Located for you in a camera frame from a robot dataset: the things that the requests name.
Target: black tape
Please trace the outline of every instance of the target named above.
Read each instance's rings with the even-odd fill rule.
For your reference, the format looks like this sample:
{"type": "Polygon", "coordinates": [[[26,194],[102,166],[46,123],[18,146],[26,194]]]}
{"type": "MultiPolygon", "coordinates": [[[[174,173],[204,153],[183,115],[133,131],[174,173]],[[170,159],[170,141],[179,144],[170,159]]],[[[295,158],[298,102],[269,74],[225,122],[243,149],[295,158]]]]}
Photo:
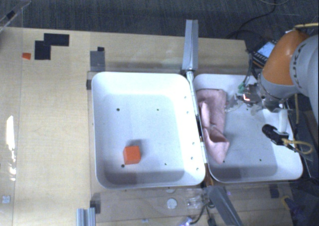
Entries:
{"type": "Polygon", "coordinates": [[[90,207],[95,208],[95,213],[100,214],[101,213],[101,202],[100,201],[90,201],[90,207]]]}
{"type": "Polygon", "coordinates": [[[44,34],[45,45],[69,46],[70,35],[68,34],[44,34]]]}
{"type": "Polygon", "coordinates": [[[8,18],[9,20],[11,20],[11,19],[15,16],[15,12],[12,10],[12,11],[9,12],[6,16],[7,16],[7,18],[8,18]]]}
{"type": "Polygon", "coordinates": [[[270,192],[270,197],[272,199],[277,199],[279,198],[279,191],[278,191],[278,186],[277,184],[271,184],[269,185],[269,192],[270,192]]]}
{"type": "Polygon", "coordinates": [[[92,90],[92,80],[86,80],[86,90],[92,90]]]}
{"type": "Polygon", "coordinates": [[[35,60],[51,60],[51,46],[45,45],[44,41],[35,41],[34,59],[35,60]]]}

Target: white plastic tray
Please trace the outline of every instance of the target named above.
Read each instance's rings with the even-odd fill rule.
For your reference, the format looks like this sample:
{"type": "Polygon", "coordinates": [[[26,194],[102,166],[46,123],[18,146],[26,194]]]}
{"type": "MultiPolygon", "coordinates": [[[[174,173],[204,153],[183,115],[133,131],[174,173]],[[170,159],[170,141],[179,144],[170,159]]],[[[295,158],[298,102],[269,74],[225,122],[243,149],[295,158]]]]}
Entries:
{"type": "MultiPolygon", "coordinates": [[[[202,74],[195,78],[194,87],[196,91],[223,89],[229,100],[243,80],[244,76],[240,75],[202,74]]],[[[208,158],[211,174],[216,180],[223,183],[247,183],[301,177],[303,166],[300,156],[273,144],[262,133],[266,123],[278,127],[279,115],[262,110],[252,116],[246,105],[226,113],[224,135],[230,141],[230,147],[225,162],[219,165],[211,157],[208,158]]],[[[286,131],[292,138],[289,124],[286,131]]]]}
{"type": "Polygon", "coordinates": [[[105,188],[192,186],[205,176],[188,81],[178,74],[101,72],[92,80],[96,177],[105,188]],[[142,159],[125,165],[123,149],[142,159]]]}

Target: small orange piece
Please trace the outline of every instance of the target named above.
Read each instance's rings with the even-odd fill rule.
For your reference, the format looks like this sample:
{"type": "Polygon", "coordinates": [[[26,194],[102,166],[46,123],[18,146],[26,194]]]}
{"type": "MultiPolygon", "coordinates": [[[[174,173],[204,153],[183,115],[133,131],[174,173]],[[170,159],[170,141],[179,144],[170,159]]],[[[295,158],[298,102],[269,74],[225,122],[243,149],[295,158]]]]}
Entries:
{"type": "Polygon", "coordinates": [[[126,146],[123,151],[124,164],[137,164],[141,160],[140,148],[138,145],[126,146]]]}
{"type": "Polygon", "coordinates": [[[22,58],[26,60],[31,60],[31,54],[30,53],[22,53],[22,58]]]}

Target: pink cloth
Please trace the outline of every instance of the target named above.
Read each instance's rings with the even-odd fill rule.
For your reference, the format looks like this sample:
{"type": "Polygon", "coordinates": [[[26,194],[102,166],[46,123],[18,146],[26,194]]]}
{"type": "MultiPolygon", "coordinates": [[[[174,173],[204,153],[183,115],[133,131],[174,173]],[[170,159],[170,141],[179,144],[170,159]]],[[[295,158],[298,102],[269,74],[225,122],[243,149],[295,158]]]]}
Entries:
{"type": "Polygon", "coordinates": [[[196,94],[206,150],[218,164],[221,164],[229,147],[229,141],[223,134],[226,93],[223,90],[204,89],[196,94]]]}

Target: black cable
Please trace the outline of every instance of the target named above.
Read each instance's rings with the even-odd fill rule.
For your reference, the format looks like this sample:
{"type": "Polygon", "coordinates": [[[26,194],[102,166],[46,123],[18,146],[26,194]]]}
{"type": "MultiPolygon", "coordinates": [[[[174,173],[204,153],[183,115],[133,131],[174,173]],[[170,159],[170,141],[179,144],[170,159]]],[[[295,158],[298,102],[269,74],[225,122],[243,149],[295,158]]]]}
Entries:
{"type": "Polygon", "coordinates": [[[210,212],[208,211],[208,205],[206,206],[206,211],[207,211],[207,214],[208,214],[208,218],[211,219],[210,212]]]}
{"type": "Polygon", "coordinates": [[[294,126],[294,133],[293,133],[294,139],[297,139],[298,127],[299,127],[299,123],[296,123],[294,126]]]}
{"type": "Polygon", "coordinates": [[[201,208],[201,211],[200,211],[200,214],[198,216],[198,218],[192,222],[190,222],[189,224],[190,225],[193,225],[193,224],[196,224],[198,223],[198,221],[200,220],[201,216],[203,215],[204,211],[205,211],[205,208],[210,204],[210,202],[206,203],[202,208],[201,208]]]}
{"type": "Polygon", "coordinates": [[[213,209],[215,207],[215,205],[211,202],[209,202],[207,206],[209,209],[213,209]]]}
{"type": "Polygon", "coordinates": [[[274,12],[275,9],[276,9],[276,0],[273,0],[273,1],[274,1],[274,5],[273,5],[273,8],[270,10],[270,12],[265,13],[265,14],[262,14],[262,15],[259,15],[259,16],[256,16],[256,17],[253,17],[253,18],[251,18],[251,19],[245,21],[244,23],[242,23],[242,24],[239,26],[239,28],[238,28],[236,31],[234,31],[234,32],[232,32],[232,33],[230,33],[230,34],[228,34],[228,35],[226,36],[226,38],[230,38],[230,37],[232,37],[233,35],[235,35],[235,39],[237,39],[238,34],[241,32],[242,27],[244,27],[246,24],[248,24],[248,23],[250,23],[251,21],[256,20],[256,19],[258,19],[258,18],[265,17],[265,16],[271,14],[272,12],[274,12]]]}
{"type": "Polygon", "coordinates": [[[253,69],[253,59],[249,59],[249,67],[248,67],[245,79],[243,81],[244,85],[246,85],[247,79],[250,76],[250,73],[251,73],[252,69],[253,69]]]}
{"type": "Polygon", "coordinates": [[[236,34],[238,34],[238,33],[244,33],[244,32],[252,33],[252,34],[258,35],[258,36],[261,37],[261,38],[265,38],[265,37],[263,37],[261,34],[259,34],[259,33],[257,33],[257,32],[254,32],[254,31],[251,31],[251,30],[248,30],[248,29],[236,30],[236,31],[234,31],[234,32],[229,33],[225,38],[231,38],[231,37],[233,37],[234,35],[236,35],[236,34]]]}

